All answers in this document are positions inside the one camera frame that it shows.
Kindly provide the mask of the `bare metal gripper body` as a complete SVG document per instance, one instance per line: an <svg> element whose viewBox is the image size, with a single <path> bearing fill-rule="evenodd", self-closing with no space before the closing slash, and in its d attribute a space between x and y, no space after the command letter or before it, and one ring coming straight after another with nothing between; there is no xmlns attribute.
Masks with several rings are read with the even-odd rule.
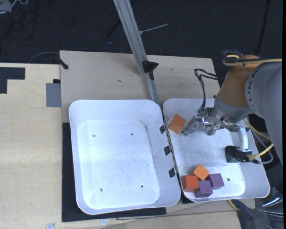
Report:
<svg viewBox="0 0 286 229"><path fill-rule="evenodd" d="M219 129L238 131L240 128L237 125L238 121L239 119L234 119L215 107L206 107L198 116L194 116L195 123L214 131Z"/></svg>

